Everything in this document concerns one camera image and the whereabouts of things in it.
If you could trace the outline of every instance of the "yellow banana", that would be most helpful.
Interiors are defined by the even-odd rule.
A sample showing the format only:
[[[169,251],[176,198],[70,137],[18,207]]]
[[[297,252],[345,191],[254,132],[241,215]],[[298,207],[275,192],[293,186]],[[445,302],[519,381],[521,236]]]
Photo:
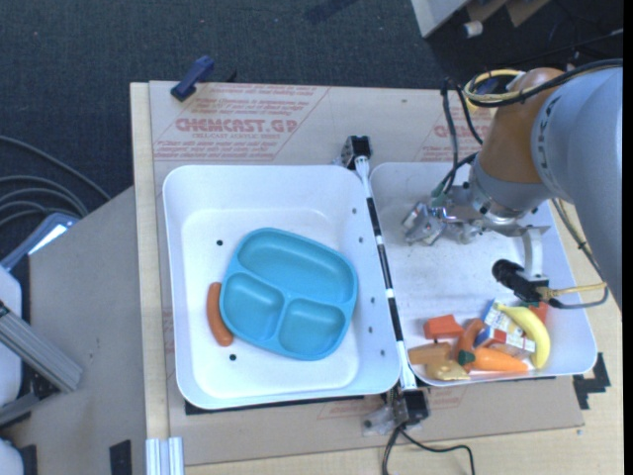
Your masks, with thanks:
[[[530,356],[530,360],[537,369],[542,368],[550,356],[550,335],[547,328],[534,312],[523,306],[497,305],[500,312],[504,312],[513,319],[520,328],[525,331],[527,337],[536,344],[536,351]]]

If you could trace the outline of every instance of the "blue clamp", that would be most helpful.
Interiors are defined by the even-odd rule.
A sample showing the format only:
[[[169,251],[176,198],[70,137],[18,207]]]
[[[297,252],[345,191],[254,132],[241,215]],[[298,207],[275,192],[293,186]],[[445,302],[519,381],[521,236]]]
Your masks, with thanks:
[[[184,101],[194,94],[196,87],[194,86],[198,81],[205,81],[214,71],[215,63],[208,56],[202,56],[198,58],[187,75],[176,86],[171,89],[171,94],[179,101]]]

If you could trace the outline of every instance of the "blue plate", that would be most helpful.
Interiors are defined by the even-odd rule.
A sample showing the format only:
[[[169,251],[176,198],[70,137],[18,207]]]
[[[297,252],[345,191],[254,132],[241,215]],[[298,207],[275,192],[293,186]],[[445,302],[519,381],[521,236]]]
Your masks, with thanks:
[[[228,265],[220,312],[228,329],[303,360],[333,353],[349,328],[358,278],[341,253],[278,229],[249,233]]]

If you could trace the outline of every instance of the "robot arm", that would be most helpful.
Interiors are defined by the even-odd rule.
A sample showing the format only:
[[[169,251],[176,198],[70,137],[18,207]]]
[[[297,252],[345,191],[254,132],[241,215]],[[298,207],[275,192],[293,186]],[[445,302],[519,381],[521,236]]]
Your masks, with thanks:
[[[416,206],[422,216],[404,221],[407,240],[432,244],[449,225],[459,226],[462,242],[482,230],[523,236],[520,219],[561,198],[575,205],[621,309],[622,83],[621,61],[576,75],[550,68],[521,75],[511,87],[519,100],[499,104],[467,188],[453,187],[430,207]]]

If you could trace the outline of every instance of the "white tray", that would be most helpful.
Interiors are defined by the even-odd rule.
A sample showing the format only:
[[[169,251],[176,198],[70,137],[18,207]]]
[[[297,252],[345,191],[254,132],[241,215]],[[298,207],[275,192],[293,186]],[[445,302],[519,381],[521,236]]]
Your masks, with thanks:
[[[366,198],[336,165],[187,165],[163,184],[174,315],[176,377],[203,409],[364,396],[398,381],[400,360]],[[223,281],[251,231],[290,231],[343,253],[359,281],[341,346],[318,361],[269,352],[236,338],[222,347],[207,324],[209,285]]]
[[[520,237],[485,233],[469,244],[449,237],[441,237],[433,246],[406,243],[402,220],[416,202],[430,200],[431,190],[449,169],[446,162],[383,163],[371,175],[407,349],[429,343],[422,326],[430,317],[453,314],[464,326],[468,320],[480,317],[492,299],[509,305],[519,302],[510,290],[495,281],[492,268],[500,258],[520,265],[525,262]],[[468,167],[462,169],[455,184],[467,179]],[[553,288],[574,286],[548,204],[541,205],[536,214],[527,216],[521,224],[551,227],[542,239],[543,272]],[[580,301],[578,294],[565,296],[568,304]],[[422,365],[414,365],[412,369],[428,384],[450,386],[582,374],[593,368],[597,351],[585,310],[550,308],[546,327],[552,350],[541,370],[511,375],[473,371],[470,380],[440,381],[428,378]]]

